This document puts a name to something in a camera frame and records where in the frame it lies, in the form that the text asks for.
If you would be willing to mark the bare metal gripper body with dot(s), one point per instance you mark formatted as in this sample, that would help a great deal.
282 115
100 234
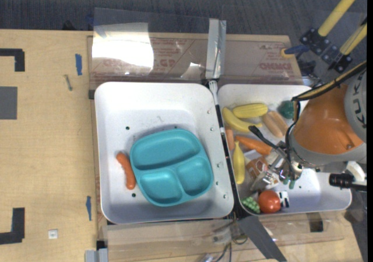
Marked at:
284 164

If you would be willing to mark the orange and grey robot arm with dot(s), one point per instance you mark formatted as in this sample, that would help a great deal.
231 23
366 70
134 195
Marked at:
326 126

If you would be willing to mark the brown and white packet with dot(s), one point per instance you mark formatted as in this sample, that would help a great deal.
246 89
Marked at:
256 167

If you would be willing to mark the white and black cube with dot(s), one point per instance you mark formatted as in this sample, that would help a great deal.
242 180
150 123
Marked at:
284 199

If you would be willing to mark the orange carrot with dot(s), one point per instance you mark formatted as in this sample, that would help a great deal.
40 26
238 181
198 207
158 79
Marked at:
253 144

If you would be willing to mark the black utensil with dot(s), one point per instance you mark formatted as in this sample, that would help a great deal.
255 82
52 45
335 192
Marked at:
258 134

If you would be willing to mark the red tomato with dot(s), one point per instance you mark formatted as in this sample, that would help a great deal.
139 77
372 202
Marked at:
268 202

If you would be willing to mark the tan hot dog bun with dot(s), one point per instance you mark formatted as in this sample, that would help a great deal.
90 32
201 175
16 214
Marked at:
275 123

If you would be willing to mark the white plastic tray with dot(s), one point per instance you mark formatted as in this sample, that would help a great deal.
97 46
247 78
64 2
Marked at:
116 109
314 193

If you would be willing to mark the yellow banana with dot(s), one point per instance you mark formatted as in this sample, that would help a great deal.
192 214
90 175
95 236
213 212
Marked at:
239 164
234 122

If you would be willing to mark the green grapes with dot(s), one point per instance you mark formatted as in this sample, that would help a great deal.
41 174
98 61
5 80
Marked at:
251 204

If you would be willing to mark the green broccoli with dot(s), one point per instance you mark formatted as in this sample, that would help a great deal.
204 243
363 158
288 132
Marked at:
287 109

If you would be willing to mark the small orange sausage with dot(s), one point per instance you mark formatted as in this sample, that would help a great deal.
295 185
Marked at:
230 138

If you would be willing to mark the yellow corn cob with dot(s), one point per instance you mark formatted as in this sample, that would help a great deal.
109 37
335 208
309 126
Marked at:
250 111

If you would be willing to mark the thin black and white rod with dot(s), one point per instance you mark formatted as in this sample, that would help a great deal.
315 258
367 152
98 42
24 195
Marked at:
221 126

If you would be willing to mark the brown cardboard board red print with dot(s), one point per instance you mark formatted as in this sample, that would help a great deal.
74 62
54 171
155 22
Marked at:
250 59

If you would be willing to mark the blue divided plate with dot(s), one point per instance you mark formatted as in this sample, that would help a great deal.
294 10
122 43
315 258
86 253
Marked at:
172 164

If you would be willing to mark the black cylinder on white bracket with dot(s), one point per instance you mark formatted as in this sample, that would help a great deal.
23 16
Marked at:
341 179

